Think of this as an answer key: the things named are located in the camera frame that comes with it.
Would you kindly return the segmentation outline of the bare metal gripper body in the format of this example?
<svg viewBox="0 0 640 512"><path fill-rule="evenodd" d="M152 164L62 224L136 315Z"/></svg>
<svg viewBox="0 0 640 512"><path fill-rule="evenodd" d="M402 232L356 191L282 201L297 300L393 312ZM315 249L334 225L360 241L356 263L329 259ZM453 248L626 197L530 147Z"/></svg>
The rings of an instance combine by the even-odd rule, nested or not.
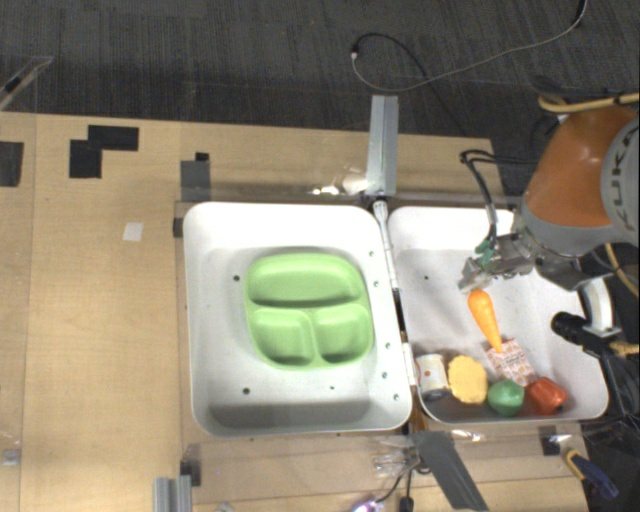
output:
<svg viewBox="0 0 640 512"><path fill-rule="evenodd" d="M497 238L493 256L486 264L486 272L505 279L529 274L539 256L538 249L528 230L501 235Z"/></svg>

